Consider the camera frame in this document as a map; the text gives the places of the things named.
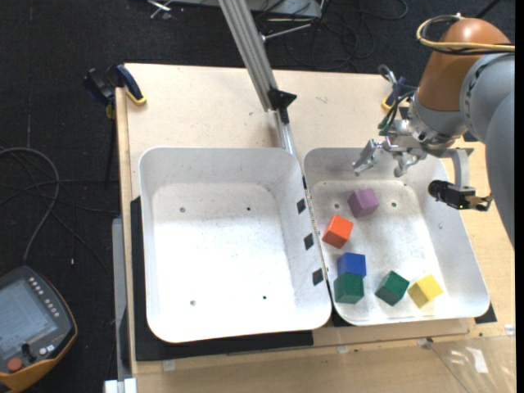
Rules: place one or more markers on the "purple cube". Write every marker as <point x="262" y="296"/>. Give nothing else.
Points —
<point x="363" y="203"/>

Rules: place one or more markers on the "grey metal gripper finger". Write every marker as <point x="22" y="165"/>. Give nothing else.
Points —
<point x="405" y="164"/>
<point x="367" y="156"/>

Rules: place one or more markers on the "black cylinder on white bracket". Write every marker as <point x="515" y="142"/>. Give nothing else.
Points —
<point x="450" y="193"/>

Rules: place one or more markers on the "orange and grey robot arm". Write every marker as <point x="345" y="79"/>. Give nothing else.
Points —
<point x="487" y="96"/>

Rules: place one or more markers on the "yellow cube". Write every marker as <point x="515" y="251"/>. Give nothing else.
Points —
<point x="425" y="291"/>

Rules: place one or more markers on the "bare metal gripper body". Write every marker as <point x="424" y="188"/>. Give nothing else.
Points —
<point x="409" y="143"/>

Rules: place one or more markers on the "orange cube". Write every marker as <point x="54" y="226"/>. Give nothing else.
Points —
<point x="337" y="231"/>

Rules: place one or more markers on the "green cube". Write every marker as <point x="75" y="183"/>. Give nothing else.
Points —
<point x="391" y="288"/>
<point x="349" y="289"/>

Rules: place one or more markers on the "pale wood board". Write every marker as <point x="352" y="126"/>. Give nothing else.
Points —
<point x="204" y="105"/>

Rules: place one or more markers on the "white plastic tray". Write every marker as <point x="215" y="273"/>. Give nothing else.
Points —
<point x="409" y="236"/>
<point x="221" y="252"/>

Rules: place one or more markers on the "blue cube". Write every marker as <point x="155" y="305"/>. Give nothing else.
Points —
<point x="351" y="264"/>

